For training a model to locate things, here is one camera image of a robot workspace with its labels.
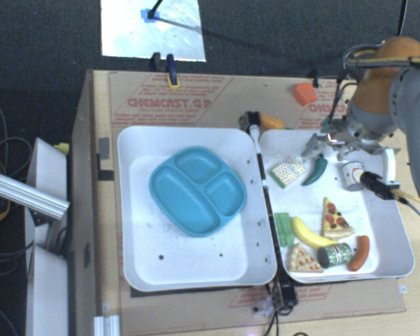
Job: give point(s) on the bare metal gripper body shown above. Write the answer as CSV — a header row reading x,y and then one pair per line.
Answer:
x,y
354,134

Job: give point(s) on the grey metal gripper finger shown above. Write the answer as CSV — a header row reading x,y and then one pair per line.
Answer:
x,y
313,146
344,152

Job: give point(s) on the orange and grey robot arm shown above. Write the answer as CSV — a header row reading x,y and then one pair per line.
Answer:
x,y
411,93

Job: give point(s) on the white can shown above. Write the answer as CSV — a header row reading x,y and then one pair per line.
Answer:
x,y
350,177

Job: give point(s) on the green chili pepper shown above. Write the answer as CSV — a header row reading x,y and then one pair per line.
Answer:
x,y
316,171

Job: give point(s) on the green and yellow packet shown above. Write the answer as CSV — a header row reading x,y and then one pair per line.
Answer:
x,y
287,171

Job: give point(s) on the orange carrot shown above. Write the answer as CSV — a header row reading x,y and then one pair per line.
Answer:
x,y
272,121

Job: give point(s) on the orange cube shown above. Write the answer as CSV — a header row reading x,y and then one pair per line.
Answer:
x,y
305,94

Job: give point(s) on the thin black and white rod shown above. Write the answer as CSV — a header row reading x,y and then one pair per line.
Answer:
x,y
266,191

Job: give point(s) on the pepperoni pizza slice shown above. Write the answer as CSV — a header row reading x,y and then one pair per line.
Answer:
x,y
333,220
302,262

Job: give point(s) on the white plastic tray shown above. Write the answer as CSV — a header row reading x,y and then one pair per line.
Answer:
x,y
374,219
182,257

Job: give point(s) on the green beans bundle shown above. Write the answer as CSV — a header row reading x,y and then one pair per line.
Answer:
x,y
284,229

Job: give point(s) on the yellow banana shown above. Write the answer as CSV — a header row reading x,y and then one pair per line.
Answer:
x,y
309,235

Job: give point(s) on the green can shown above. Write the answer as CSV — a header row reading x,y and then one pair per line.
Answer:
x,y
336,255

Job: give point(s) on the orange sausage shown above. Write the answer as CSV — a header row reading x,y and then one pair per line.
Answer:
x,y
360,254

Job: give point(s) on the brown cardboard board red print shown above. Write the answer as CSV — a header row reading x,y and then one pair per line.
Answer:
x,y
210,96

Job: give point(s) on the blue divided plate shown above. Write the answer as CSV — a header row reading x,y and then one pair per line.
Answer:
x,y
196,191

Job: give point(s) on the black cylinder on white bracket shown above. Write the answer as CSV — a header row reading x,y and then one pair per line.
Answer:
x,y
372,182

